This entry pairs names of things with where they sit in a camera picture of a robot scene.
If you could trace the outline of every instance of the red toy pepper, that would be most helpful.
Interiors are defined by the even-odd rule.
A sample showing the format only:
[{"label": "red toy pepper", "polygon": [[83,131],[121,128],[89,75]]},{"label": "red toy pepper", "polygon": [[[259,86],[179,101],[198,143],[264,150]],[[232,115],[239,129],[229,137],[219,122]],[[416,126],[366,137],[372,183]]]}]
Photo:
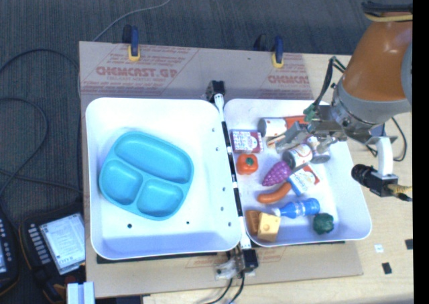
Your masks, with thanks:
[{"label": "red toy pepper", "polygon": [[240,154],[235,166],[241,175],[252,174],[258,169],[257,158],[254,154]]}]

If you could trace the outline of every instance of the yellow cheese block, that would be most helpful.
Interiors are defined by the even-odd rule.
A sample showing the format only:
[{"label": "yellow cheese block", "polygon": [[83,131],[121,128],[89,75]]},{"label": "yellow cheese block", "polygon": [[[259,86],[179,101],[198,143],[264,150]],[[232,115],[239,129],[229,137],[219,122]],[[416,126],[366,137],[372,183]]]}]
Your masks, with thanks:
[{"label": "yellow cheese block", "polygon": [[281,218],[265,212],[259,214],[257,237],[261,240],[275,242],[280,228]]}]

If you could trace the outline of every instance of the toy sausage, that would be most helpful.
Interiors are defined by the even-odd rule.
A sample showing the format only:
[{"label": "toy sausage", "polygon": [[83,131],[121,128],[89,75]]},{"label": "toy sausage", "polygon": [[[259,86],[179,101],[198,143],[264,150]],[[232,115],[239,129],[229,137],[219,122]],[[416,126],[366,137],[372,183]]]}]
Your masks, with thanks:
[{"label": "toy sausage", "polygon": [[261,204],[275,203],[276,201],[279,201],[281,198],[287,195],[291,188],[292,185],[289,182],[285,182],[274,192],[261,193],[257,196],[256,200],[258,200]]}]

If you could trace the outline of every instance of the blue clamp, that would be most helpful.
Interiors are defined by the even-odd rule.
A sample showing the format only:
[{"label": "blue clamp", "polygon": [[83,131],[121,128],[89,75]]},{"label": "blue clamp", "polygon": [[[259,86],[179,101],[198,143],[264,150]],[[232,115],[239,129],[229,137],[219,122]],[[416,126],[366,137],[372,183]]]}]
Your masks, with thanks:
[{"label": "blue clamp", "polygon": [[139,30],[136,26],[126,25],[123,29],[122,43],[128,45],[128,59],[135,62],[140,59]]},{"label": "blue clamp", "polygon": [[274,40],[273,56],[271,60],[276,68],[281,68],[284,65],[283,62],[283,39],[280,36],[276,36]]}]

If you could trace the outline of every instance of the blue plate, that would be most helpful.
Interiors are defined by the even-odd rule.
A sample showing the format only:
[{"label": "blue plate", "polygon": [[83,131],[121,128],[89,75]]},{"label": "blue plate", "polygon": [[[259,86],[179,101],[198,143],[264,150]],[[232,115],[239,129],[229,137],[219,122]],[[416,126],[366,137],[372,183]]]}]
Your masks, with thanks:
[{"label": "blue plate", "polygon": [[143,132],[127,132],[107,154],[99,187],[111,203],[162,220],[182,206],[193,176],[194,165],[183,150]]}]

